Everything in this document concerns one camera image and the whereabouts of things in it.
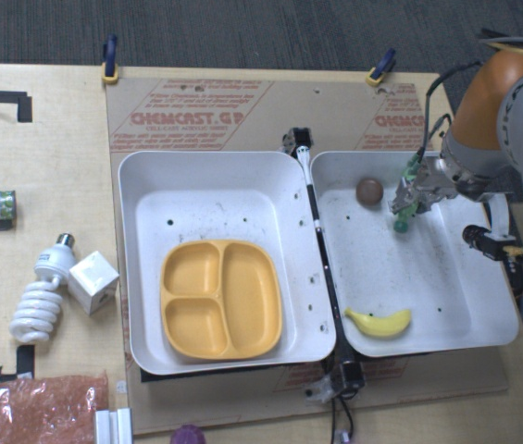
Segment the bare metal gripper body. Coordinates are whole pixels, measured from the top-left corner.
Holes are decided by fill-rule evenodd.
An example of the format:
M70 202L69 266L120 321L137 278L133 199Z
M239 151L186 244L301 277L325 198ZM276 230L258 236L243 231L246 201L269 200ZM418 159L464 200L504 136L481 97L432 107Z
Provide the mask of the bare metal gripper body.
M412 183L419 207L432 207L443 200L458 196L455 184L448 179L442 160L437 156L425 156Z

